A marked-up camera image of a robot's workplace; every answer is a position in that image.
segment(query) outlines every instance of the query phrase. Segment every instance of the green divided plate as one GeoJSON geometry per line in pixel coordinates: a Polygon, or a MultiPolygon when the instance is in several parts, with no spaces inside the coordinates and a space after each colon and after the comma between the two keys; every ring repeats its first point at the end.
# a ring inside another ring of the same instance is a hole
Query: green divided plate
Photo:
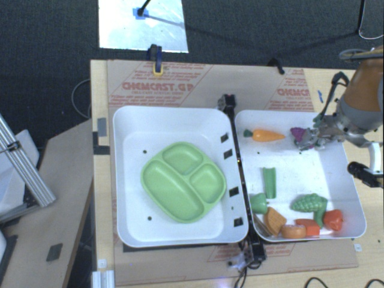
{"type": "Polygon", "coordinates": [[[169,145],[143,167],[141,182],[152,200],[172,219],[192,223],[222,198],[226,179],[221,170],[194,145],[169,145]]]}

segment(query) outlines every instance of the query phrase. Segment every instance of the toy food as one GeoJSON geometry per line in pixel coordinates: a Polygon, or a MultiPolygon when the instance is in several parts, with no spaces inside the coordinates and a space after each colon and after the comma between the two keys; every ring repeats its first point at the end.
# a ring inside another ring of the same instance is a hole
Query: toy food
{"type": "Polygon", "coordinates": [[[339,209],[326,211],[323,222],[326,228],[338,232],[343,226],[343,213],[339,209]]]}
{"type": "Polygon", "coordinates": [[[284,135],[269,130],[256,129],[254,131],[245,130],[244,137],[252,137],[257,142],[270,142],[285,138],[284,135]]]}
{"type": "Polygon", "coordinates": [[[313,219],[316,223],[323,227],[323,216],[326,211],[327,199],[317,195],[316,193],[305,195],[296,200],[292,209],[301,212],[314,212],[313,219]]]}
{"type": "Polygon", "coordinates": [[[280,232],[287,239],[302,239],[307,235],[304,225],[283,225],[280,232]]]}
{"type": "Polygon", "coordinates": [[[267,202],[265,193],[259,193],[257,195],[251,196],[250,198],[251,209],[255,214],[266,214],[267,202]]]}
{"type": "Polygon", "coordinates": [[[265,185],[265,194],[267,199],[276,198],[276,169],[266,169],[263,167],[263,177],[265,185]]]}
{"type": "Polygon", "coordinates": [[[277,237],[281,227],[287,223],[287,219],[274,208],[268,207],[268,211],[264,215],[264,223],[269,232],[277,237]]]}
{"type": "Polygon", "coordinates": [[[309,218],[299,218],[295,220],[297,225],[304,225],[307,230],[307,236],[319,236],[320,235],[320,226],[316,223],[315,220],[309,218]]]}

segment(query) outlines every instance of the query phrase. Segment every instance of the green plate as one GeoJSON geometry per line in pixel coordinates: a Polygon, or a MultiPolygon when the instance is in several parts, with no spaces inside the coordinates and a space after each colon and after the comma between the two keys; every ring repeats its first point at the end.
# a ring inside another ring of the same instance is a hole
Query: green plate
{"type": "Polygon", "coordinates": [[[192,223],[222,198],[226,179],[196,146],[178,142],[151,158],[141,172],[142,186],[172,219],[192,223]]]}

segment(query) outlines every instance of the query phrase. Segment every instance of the red toy tomato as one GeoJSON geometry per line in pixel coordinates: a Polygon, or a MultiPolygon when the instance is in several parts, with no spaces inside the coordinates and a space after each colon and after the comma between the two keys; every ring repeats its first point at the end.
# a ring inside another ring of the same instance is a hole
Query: red toy tomato
{"type": "Polygon", "coordinates": [[[343,226],[343,213],[339,209],[326,211],[323,222],[326,228],[338,232],[343,226]]]}

